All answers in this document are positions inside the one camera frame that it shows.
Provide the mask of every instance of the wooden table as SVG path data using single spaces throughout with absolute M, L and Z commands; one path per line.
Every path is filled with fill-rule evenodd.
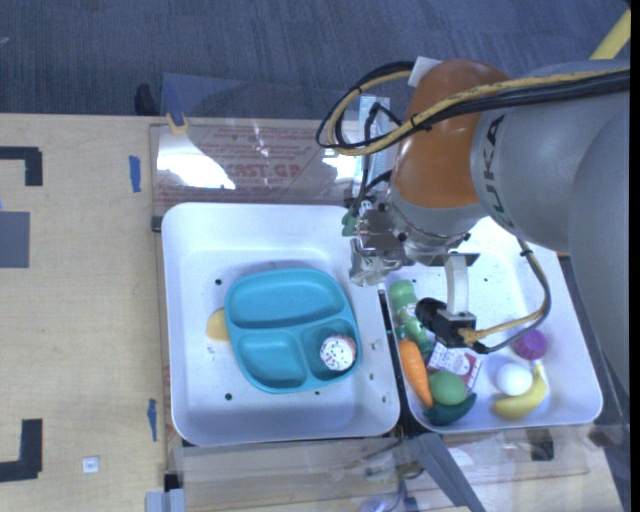
M 18 459 L 22 420 L 43 424 L 42 471 L 0 483 L 0 510 L 143 510 L 145 493 L 163 487 L 149 149 L 159 121 L 0 115 L 0 146 L 38 147 L 44 180 L 27 187 L 24 162 L 0 160 L 2 211 L 30 212 L 31 244 L 28 268 L 0 268 L 0 462 Z M 140 160 L 139 192 L 130 156 Z M 99 471 L 85 472 L 93 456 Z M 585 440 L 583 457 L 583 474 L 472 484 L 488 510 L 621 510 L 602 450 Z M 448 506 L 435 489 L 417 496 L 425 510 Z M 347 502 L 355 506 L 335 509 Z M 273 510 L 301 510 L 290 507 Z

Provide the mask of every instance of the toy carrot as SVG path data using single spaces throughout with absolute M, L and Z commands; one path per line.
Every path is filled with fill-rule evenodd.
M 433 407 L 433 397 L 429 388 L 427 368 L 422 360 L 418 345 L 407 338 L 403 338 L 398 342 L 398 351 L 400 352 L 400 363 L 402 364 L 404 376 L 416 395 L 418 395 L 418 398 L 420 398 L 422 405 L 430 409 Z

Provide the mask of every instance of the white ball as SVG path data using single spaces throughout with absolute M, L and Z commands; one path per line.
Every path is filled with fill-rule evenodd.
M 533 383 L 533 373 L 517 363 L 507 363 L 496 375 L 496 385 L 504 394 L 518 396 L 527 391 Z

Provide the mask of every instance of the blue plate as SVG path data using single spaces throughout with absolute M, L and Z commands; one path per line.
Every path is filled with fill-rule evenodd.
M 231 345 L 245 377 L 269 393 L 315 389 L 346 378 L 362 353 L 351 305 L 338 282 L 312 268 L 261 272 L 238 279 L 225 297 Z M 354 364 L 330 370 L 320 358 L 331 335 L 356 342 Z

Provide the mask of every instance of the transparent acrylic sheet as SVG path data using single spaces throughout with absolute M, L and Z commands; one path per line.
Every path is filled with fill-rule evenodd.
M 344 205 L 362 176 L 355 157 L 316 142 L 321 119 L 340 91 L 165 74 L 161 113 L 186 116 L 186 133 L 152 126 L 156 223 L 181 202 Z M 382 98 L 388 106 L 388 98 Z M 346 112 L 349 140 L 363 136 L 363 106 Z M 376 121 L 385 129 L 386 119 Z M 370 179 L 390 169 L 390 149 L 376 155 Z
M 585 427 L 544 429 L 551 448 L 549 442 L 538 442 L 544 437 L 532 435 L 537 432 L 448 435 L 444 441 L 472 486 L 505 483 L 502 508 L 483 502 L 487 510 L 508 510 L 511 499 L 511 510 L 535 510 L 535 503 L 510 495 L 510 483 L 530 480 L 537 489 L 551 483 L 544 484 L 544 479 L 586 475 L 591 471 L 589 455 L 598 451 L 586 440 Z M 418 500 L 420 510 L 450 506 L 429 473 L 421 471 L 423 452 L 420 437 L 187 447 L 173 450 L 170 470 L 178 474 L 189 510 L 282 510 L 288 505 L 291 510 L 362 512 L 376 510 L 376 503 L 390 509 L 403 491 Z M 615 510 L 610 480 L 598 485 L 573 498 L 581 502 L 587 494 L 599 493 L 599 503 L 610 502 L 609 509 Z M 402 505 L 396 510 L 403 510 Z

